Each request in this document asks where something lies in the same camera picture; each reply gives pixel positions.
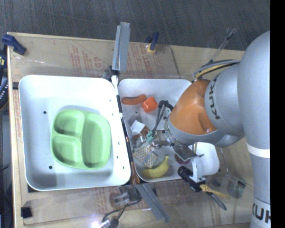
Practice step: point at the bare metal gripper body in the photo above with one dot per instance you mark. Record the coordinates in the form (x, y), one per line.
(162, 138)

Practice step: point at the white plastic tray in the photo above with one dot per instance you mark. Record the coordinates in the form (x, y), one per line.
(38, 91)
(145, 87)

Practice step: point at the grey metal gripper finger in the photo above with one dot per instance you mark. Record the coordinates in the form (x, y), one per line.
(142, 139)

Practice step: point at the red sausage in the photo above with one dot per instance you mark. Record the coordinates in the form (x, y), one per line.
(133, 100)

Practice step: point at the black cylinder on white bracket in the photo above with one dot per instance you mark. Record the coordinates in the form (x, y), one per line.
(186, 173)

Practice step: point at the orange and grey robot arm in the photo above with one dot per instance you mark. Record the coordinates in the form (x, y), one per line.
(228, 98)

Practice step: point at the yellow banana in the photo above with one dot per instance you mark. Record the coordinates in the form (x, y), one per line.
(158, 171)

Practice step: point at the green divided plate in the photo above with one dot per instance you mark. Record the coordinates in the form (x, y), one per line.
(95, 141)

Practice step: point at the brown cardboard board red print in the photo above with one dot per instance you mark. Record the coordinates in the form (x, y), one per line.
(61, 53)

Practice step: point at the white orange patterned packet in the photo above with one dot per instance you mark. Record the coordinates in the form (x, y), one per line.
(142, 154)

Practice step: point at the dark purple round object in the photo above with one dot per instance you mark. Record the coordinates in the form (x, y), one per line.
(180, 161)

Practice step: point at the white and brown packet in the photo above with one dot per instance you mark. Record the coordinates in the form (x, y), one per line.
(137, 127)

